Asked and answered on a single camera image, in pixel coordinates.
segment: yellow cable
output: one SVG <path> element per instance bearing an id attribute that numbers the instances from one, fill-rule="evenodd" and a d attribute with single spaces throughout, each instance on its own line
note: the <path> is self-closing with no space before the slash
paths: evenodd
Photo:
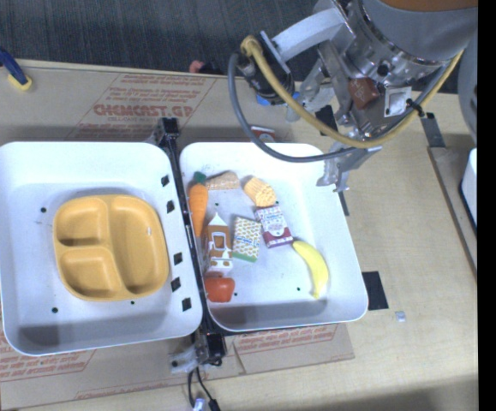
<path id="1" fill-rule="evenodd" d="M 297 113 L 298 116 L 302 117 L 304 120 L 306 120 L 308 123 L 313 125 L 315 128 L 317 128 L 319 131 L 327 135 L 328 137 L 331 137 L 334 140 L 340 141 L 341 143 L 344 143 L 347 146 L 353 146 L 361 149 L 368 149 L 370 147 L 375 147 L 382 145 L 383 143 L 387 142 L 388 140 L 392 139 L 396 135 L 398 135 L 400 132 L 402 132 L 404 129 L 406 129 L 413 120 L 418 117 L 418 112 L 416 110 L 411 111 L 395 128 L 393 128 L 391 131 L 386 133 L 385 135 L 374 139 L 374 140 L 367 140 L 367 141 L 361 141 L 361 140 L 355 140 L 351 139 L 350 137 L 347 137 L 346 135 L 338 133 L 335 129 L 328 127 L 324 123 L 322 123 L 320 120 L 318 120 L 315 116 L 310 114 L 307 110 L 304 109 L 304 107 L 299 104 L 295 99 L 291 97 L 291 95 L 288 93 L 288 91 L 282 86 L 276 75 L 272 72 L 271 67 L 268 65 L 268 62 L 266 61 L 265 57 L 263 56 L 263 49 L 261 48 L 261 45 L 259 44 L 259 41 L 253 36 L 253 35 L 248 35 L 243 41 L 242 44 L 240 45 L 242 53 L 246 57 L 253 57 L 254 60 L 257 62 L 257 65 L 259 66 L 262 74 L 265 76 L 266 80 L 268 83 L 271 85 L 271 87 L 274 89 L 274 91 L 277 93 L 280 98 L 295 112 Z M 461 58 L 461 55 L 463 53 L 460 52 L 457 55 L 453 57 L 451 60 L 450 64 L 447 66 L 445 69 L 445 72 L 440 76 L 438 79 L 437 83 L 434 85 L 434 87 L 430 90 L 427 96 L 420 102 L 420 106 L 424 107 L 428 101 L 438 92 L 440 87 L 444 84 L 445 80 L 448 78 L 448 76 L 451 74 L 451 71 L 455 68 L 457 65 L 457 62 Z"/>

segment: black cable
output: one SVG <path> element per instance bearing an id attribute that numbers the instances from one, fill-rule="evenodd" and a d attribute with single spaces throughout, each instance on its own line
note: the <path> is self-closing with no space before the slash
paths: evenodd
<path id="1" fill-rule="evenodd" d="M 213 400 L 212 395 L 210 394 L 210 392 L 207 390 L 206 386 L 202 382 L 202 377 L 200 376 L 200 368 L 199 367 L 196 367 L 196 377 L 198 378 L 198 382 L 200 382 L 200 386 L 206 392 L 207 397 L 212 401 Z"/>
<path id="2" fill-rule="evenodd" d="M 347 148 L 347 149 L 342 149 L 340 151 L 329 152 L 327 154 L 321 154 L 321 155 L 312 155 L 308 157 L 291 157 L 281 152 L 274 151 L 269 146 L 267 146 L 266 143 L 261 139 L 259 139 L 259 137 L 257 137 L 257 135 L 255 135 L 254 132 L 251 130 L 248 121 L 246 120 L 246 117 L 243 115 L 242 108 L 240 107 L 240 102 L 238 101 L 238 94 L 236 92 L 236 77 L 235 77 L 236 65 L 238 63 L 238 59 L 239 59 L 239 54 L 238 52 L 235 52 L 230 56 L 230 60 L 229 60 L 229 68 L 228 68 L 227 76 L 229 82 L 230 102 L 232 103 L 232 108 L 234 109 L 238 122 L 240 123 L 240 126 L 242 127 L 244 133 L 248 135 L 249 139 L 253 143 L 255 143 L 255 145 L 257 145 L 259 149 L 266 152 L 268 155 L 272 157 L 290 163 L 312 163 L 315 161 L 323 161 L 330 158 L 336 158 L 348 152 L 353 152 L 356 150 L 356 148 Z"/>
<path id="3" fill-rule="evenodd" d="M 202 377 L 200 375 L 200 368 L 196 367 L 192 372 L 188 374 L 187 380 L 188 380 L 188 401 L 190 402 L 190 406 L 194 408 L 194 405 L 196 404 L 196 400 L 193 398 L 193 393 L 192 393 L 192 383 L 193 383 L 193 375 L 194 372 L 196 372 L 196 377 L 198 378 L 198 382 L 200 383 L 200 386 L 206 393 L 209 402 L 208 405 L 210 407 L 211 411 L 221 411 L 221 408 L 219 407 L 217 401 L 212 397 L 210 392 L 207 390 L 206 386 L 202 382 Z"/>
<path id="4" fill-rule="evenodd" d="M 189 372 L 188 373 L 188 376 L 187 376 L 187 381 L 188 381 L 188 401 L 190 402 L 190 407 L 191 408 L 194 408 L 194 405 L 195 405 L 195 400 L 193 398 L 193 393 L 192 393 L 192 390 L 191 390 L 191 385 L 192 385 L 192 382 L 193 382 L 193 374 L 194 374 L 194 370 L 192 372 Z"/>
<path id="5" fill-rule="evenodd" d="M 417 110 L 417 113 L 419 113 L 419 117 L 425 116 L 425 111 L 423 110 L 423 108 L 418 103 L 414 102 L 413 99 L 410 98 L 406 100 L 406 104 L 414 110 Z"/>

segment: white tray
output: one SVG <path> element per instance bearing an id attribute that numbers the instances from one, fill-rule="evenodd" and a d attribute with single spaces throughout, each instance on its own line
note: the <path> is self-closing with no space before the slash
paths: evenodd
<path id="1" fill-rule="evenodd" d="M 295 156 L 321 153 L 303 144 L 270 147 Z M 257 176 L 269 183 L 292 235 L 316 247 L 330 271 L 326 294 L 315 300 L 308 268 L 293 247 L 269 249 L 261 239 L 257 262 L 233 260 L 229 276 L 235 279 L 236 290 L 232 300 L 208 301 L 218 325 L 233 332 L 257 331 L 354 321 L 365 314 L 368 295 L 338 194 L 333 185 L 315 186 L 324 173 L 323 162 L 283 162 L 252 143 L 194 143 L 182 151 L 180 165 L 186 190 L 197 170 L 207 176 L 232 170 L 241 182 Z M 234 217 L 254 219 L 254 209 L 241 189 L 211 191 L 206 219 L 217 211 L 233 235 Z"/>
<path id="2" fill-rule="evenodd" d="M 111 193 L 137 196 L 157 211 L 170 275 L 162 289 L 134 301 L 85 301 L 68 292 L 59 278 L 53 218 L 68 200 Z M 168 212 L 171 205 L 175 210 Z M 181 286 L 172 291 L 176 279 Z M 141 343 L 195 331 L 202 307 L 165 153 L 147 143 L 15 142 L 0 147 L 0 286 L 4 334 L 24 354 Z M 190 308 L 183 310 L 183 301 Z"/>

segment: toy bread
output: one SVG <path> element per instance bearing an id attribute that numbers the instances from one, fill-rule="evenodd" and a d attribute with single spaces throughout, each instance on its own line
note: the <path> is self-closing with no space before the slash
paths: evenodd
<path id="1" fill-rule="evenodd" d="M 240 188 L 240 180 L 234 172 L 224 172 L 221 175 L 213 176 L 206 180 L 207 190 L 231 190 Z"/>

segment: yellow divided plate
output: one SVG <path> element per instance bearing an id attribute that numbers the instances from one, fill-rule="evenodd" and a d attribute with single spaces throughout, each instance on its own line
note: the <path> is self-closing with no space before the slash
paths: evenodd
<path id="1" fill-rule="evenodd" d="M 144 200 L 119 194 L 70 200 L 57 210 L 53 227 L 59 275 L 81 299 L 139 298 L 168 278 L 164 231 Z"/>

